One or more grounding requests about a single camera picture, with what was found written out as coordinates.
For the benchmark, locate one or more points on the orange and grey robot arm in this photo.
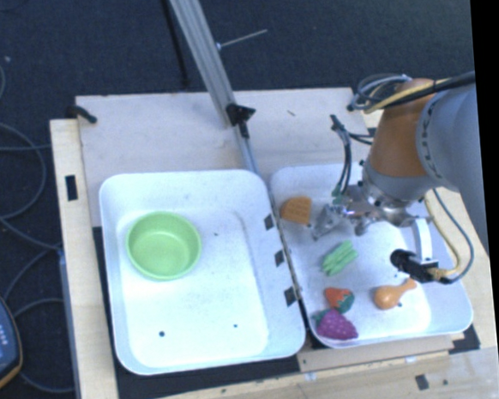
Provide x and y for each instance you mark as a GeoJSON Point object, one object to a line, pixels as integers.
{"type": "Point", "coordinates": [425, 137]}

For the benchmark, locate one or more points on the orange chicken drumstick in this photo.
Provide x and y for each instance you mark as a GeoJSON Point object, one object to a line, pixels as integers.
{"type": "Point", "coordinates": [388, 296]}

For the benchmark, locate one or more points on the red strawberry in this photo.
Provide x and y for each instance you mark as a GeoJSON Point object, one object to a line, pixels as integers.
{"type": "Point", "coordinates": [336, 297]}

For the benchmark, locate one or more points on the black cylinder on white bracket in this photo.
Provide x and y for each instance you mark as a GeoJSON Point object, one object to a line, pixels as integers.
{"type": "Point", "coordinates": [414, 265]}

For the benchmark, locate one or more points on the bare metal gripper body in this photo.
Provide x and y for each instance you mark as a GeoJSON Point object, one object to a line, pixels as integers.
{"type": "Point", "coordinates": [377, 210]}

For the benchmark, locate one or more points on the green beans bundle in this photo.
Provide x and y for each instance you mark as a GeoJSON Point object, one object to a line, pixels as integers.
{"type": "Point", "coordinates": [339, 258]}

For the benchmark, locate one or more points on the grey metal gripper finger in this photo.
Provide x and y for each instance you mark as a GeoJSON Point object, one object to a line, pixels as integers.
{"type": "Point", "coordinates": [362, 227]}
{"type": "Point", "coordinates": [325, 223]}

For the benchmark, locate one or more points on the purple grapes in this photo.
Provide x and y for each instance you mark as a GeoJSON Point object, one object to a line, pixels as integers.
{"type": "Point", "coordinates": [335, 327]}

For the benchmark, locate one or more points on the white plastic tray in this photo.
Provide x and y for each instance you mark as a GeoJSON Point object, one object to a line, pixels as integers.
{"type": "Point", "coordinates": [384, 321]}
{"type": "Point", "coordinates": [196, 293]}

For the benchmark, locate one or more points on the brown bread slice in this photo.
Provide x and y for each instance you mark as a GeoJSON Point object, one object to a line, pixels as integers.
{"type": "Point", "coordinates": [295, 210]}

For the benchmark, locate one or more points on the green bowl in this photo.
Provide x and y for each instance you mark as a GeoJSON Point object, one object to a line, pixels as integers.
{"type": "Point", "coordinates": [164, 246]}

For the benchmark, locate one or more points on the pale wood board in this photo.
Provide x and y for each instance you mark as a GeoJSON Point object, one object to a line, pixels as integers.
{"type": "Point", "coordinates": [162, 132]}

